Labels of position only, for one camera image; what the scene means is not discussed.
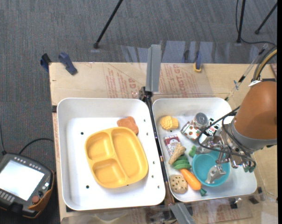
gray carpet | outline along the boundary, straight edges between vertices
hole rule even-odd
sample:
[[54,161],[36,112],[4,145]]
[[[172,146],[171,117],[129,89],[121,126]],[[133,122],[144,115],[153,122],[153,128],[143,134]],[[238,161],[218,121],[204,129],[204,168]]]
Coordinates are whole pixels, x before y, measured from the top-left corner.
[[[179,63],[200,50],[203,63],[251,63],[264,44],[277,45],[277,9],[255,31],[277,0],[246,0],[241,42],[242,0],[123,0],[93,48],[119,0],[0,0],[0,125],[7,152],[37,138],[53,139],[45,53],[58,62],[147,62],[147,50],[161,44],[162,62]],[[55,170],[53,142],[41,140],[23,152]],[[57,224],[56,190],[36,219],[0,209],[0,224]]]

metal stand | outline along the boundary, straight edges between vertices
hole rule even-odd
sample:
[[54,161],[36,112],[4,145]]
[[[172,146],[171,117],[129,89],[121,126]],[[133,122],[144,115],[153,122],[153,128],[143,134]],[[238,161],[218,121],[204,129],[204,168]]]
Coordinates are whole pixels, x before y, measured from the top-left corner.
[[240,16],[240,24],[239,24],[239,31],[238,31],[237,43],[241,43],[241,30],[242,30],[242,23],[243,23],[243,15],[244,15],[245,1],[246,1],[246,0],[242,0],[242,8],[241,8],[241,16]]
[[270,12],[268,13],[267,17],[264,19],[264,21],[262,22],[262,24],[259,26],[259,28],[255,31],[256,34],[259,34],[261,28],[263,27],[263,25],[266,23],[267,19],[270,17],[270,15],[273,13],[273,11],[276,9],[277,7],[277,2],[276,4],[273,6],[273,8],[270,10]]
[[123,0],[119,0],[119,2],[117,3],[117,5],[116,5],[116,7],[115,7],[115,9],[114,9],[114,11],[113,11],[113,13],[112,13],[112,15],[110,16],[108,22],[105,24],[105,26],[104,26],[104,28],[103,28],[101,34],[99,35],[99,38],[97,39],[96,43],[93,44],[93,47],[94,47],[95,49],[98,48],[98,44],[99,44],[101,38],[103,37],[103,35],[104,35],[106,29],[108,28],[110,22],[112,21],[114,15],[116,14],[118,8],[120,7],[120,5],[121,5],[121,3],[122,3],[122,1],[123,1]]

teal bowl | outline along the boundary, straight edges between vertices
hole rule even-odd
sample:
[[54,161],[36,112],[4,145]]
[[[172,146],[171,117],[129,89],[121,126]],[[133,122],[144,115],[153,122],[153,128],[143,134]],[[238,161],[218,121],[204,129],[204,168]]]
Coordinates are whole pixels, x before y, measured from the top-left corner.
[[217,151],[211,151],[207,154],[195,154],[193,157],[193,173],[195,174],[196,178],[205,186],[208,187],[217,187],[222,185],[228,178],[230,173],[230,163],[223,163],[222,168],[224,171],[226,171],[226,174],[220,177],[219,179],[215,179],[214,183],[206,183],[205,180],[207,179],[207,174],[209,172],[209,169],[214,166],[216,163],[219,155],[219,152]]

yellow plate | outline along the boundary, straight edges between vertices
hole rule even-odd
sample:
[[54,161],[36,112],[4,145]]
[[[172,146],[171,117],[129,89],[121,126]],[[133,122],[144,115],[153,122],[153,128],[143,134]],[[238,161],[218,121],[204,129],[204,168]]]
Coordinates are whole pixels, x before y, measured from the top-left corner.
[[103,187],[118,188],[143,179],[148,161],[136,134],[126,127],[90,135],[85,152],[95,180]]

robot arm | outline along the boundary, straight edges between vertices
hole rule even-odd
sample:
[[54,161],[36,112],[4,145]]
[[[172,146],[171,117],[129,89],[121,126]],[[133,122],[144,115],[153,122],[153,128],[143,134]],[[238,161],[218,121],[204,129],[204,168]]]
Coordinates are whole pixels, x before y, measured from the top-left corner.
[[[211,150],[219,152],[215,166],[207,175],[208,183],[224,175],[220,168],[224,162],[230,162],[233,168],[242,166],[245,172],[252,172],[256,163],[250,155],[265,146],[277,145],[277,83],[252,84],[237,113],[236,109],[219,119],[222,120],[220,137],[207,136],[203,142],[200,142],[200,136],[196,139],[200,145],[196,154]],[[230,124],[224,124],[227,116],[234,116]]]

